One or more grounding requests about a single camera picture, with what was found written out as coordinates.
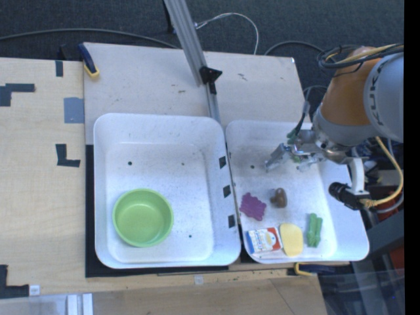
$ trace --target white plastic tray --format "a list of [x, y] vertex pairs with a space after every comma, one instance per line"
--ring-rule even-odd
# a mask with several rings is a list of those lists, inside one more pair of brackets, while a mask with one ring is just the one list
[[[93, 134], [95, 249], [106, 266], [224, 266], [238, 258], [236, 207], [229, 167], [223, 165], [226, 145], [215, 120], [105, 114]], [[130, 246], [112, 224], [117, 198], [135, 188], [160, 192], [173, 208], [173, 229], [157, 246]]]
[[[296, 123], [237, 120], [226, 128], [226, 141], [238, 208], [242, 196], [251, 193], [267, 204], [262, 221], [240, 213], [243, 238], [248, 230], [296, 224], [303, 231], [304, 249], [298, 257], [288, 257], [283, 250], [251, 255], [259, 263], [297, 261], [359, 261], [369, 252], [369, 242], [360, 212], [353, 211], [328, 194], [332, 182], [351, 183], [347, 167], [332, 161], [314, 164], [307, 172], [296, 169], [291, 160], [266, 172], [264, 161]], [[283, 188], [287, 207], [274, 207], [270, 197], [276, 188]], [[321, 242], [308, 247], [306, 231], [309, 214], [323, 218]]]

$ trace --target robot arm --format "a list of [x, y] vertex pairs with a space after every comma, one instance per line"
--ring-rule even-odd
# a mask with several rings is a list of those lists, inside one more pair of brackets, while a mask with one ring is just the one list
[[[343, 51], [351, 51], [346, 59], [327, 63]], [[350, 152], [371, 137], [404, 142], [404, 46], [341, 47], [320, 55], [320, 65], [337, 71], [312, 128], [300, 130], [301, 120], [287, 136], [288, 143], [271, 154], [266, 169], [285, 162], [287, 156], [300, 157], [301, 171], [326, 159], [348, 165], [352, 186], [333, 183], [329, 192], [351, 209], [361, 209], [369, 193], [364, 190], [362, 160]]]

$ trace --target yellow cable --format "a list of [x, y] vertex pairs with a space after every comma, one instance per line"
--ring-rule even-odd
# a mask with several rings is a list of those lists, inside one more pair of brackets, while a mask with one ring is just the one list
[[395, 161], [395, 159], [392, 157], [392, 155], [390, 154], [390, 152], [387, 150], [387, 147], [385, 147], [385, 145], [383, 144], [381, 138], [379, 138], [378, 136], [375, 137], [377, 143], [380, 145], [380, 147], [382, 148], [382, 151], [385, 153], [385, 155], [390, 159], [391, 163], [394, 165], [395, 169], [398, 171], [398, 175], [400, 175], [400, 184], [398, 185], [397, 189], [395, 190], [395, 192], [393, 194], [391, 194], [390, 196], [383, 198], [383, 199], [369, 199], [369, 198], [364, 198], [360, 200], [360, 203], [364, 204], [366, 207], [375, 207], [379, 204], [382, 203], [386, 203], [390, 200], [393, 200], [396, 196], [398, 196], [402, 190], [402, 187], [404, 185], [404, 176], [402, 174], [401, 168], [400, 166], [397, 164], [397, 162]]
[[374, 49], [371, 49], [371, 50], [368, 50], [368, 51], [365, 51], [365, 52], [361, 52], [360, 54], [347, 57], [344, 60], [341, 60], [341, 61], [337, 62], [337, 64], [339, 64], [339, 63], [352, 62], [353, 60], [357, 60], [357, 59], [359, 59], [361, 57], [369, 56], [369, 55], [372, 55], [372, 54], [377, 54], [377, 53], [379, 53], [379, 52], [381, 52], [383, 50], [386, 50], [386, 49], [388, 49], [390, 47], [393, 47], [393, 46], [395, 46], [395, 45], [385, 45], [383, 47], [374, 48]]

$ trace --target green object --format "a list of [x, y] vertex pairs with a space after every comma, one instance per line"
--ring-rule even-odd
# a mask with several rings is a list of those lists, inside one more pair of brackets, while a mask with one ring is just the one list
[[172, 230], [173, 210], [169, 202], [151, 189], [135, 189], [116, 201], [112, 222], [119, 236], [136, 247], [161, 243]]
[[309, 247], [317, 247], [321, 241], [322, 218], [317, 217], [315, 213], [309, 216], [309, 228], [306, 233], [306, 239]]

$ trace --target yellow oval toy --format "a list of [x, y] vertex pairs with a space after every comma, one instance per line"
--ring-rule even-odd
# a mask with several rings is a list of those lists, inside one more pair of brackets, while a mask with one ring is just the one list
[[288, 257], [296, 257], [303, 250], [303, 233], [301, 228], [291, 223], [283, 223], [279, 227], [283, 249]]

